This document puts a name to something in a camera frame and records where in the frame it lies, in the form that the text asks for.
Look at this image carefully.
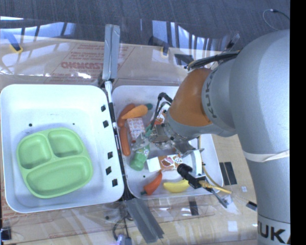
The red-orange carrot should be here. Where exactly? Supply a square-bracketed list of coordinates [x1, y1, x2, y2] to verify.
[140, 171, 163, 196]

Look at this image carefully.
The orange and white packet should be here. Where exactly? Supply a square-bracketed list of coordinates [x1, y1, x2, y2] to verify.
[152, 108, 169, 126]

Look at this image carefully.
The orange and white patterned carton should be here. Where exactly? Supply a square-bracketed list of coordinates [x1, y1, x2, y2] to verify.
[126, 117, 146, 141]

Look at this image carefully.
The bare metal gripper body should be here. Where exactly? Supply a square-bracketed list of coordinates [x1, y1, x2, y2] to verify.
[148, 124, 194, 156]

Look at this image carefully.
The black cylinder on white bracket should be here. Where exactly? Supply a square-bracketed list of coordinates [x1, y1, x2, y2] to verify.
[176, 149, 207, 189]

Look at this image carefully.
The white carton with food print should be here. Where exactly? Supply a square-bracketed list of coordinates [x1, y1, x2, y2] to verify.
[146, 154, 183, 173]

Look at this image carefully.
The orange carrot green top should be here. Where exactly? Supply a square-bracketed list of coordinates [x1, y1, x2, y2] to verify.
[121, 103, 154, 120]

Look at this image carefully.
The green divided plate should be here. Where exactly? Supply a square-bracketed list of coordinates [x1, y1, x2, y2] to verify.
[16, 128, 94, 199]

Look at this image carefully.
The brown cardboard board red print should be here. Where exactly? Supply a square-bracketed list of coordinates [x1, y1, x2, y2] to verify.
[0, 38, 258, 245]

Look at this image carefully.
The yellow banana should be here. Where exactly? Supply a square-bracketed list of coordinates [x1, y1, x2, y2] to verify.
[163, 179, 190, 194]

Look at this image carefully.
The white plastic tray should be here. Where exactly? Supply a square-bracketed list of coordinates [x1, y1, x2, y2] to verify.
[111, 85, 224, 200]
[0, 84, 125, 213]

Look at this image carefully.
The green bottle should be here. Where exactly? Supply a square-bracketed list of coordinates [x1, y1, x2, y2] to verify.
[129, 139, 151, 172]

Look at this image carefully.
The orange sausage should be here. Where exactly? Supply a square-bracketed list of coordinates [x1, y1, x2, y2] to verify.
[119, 126, 132, 157]
[117, 103, 136, 128]

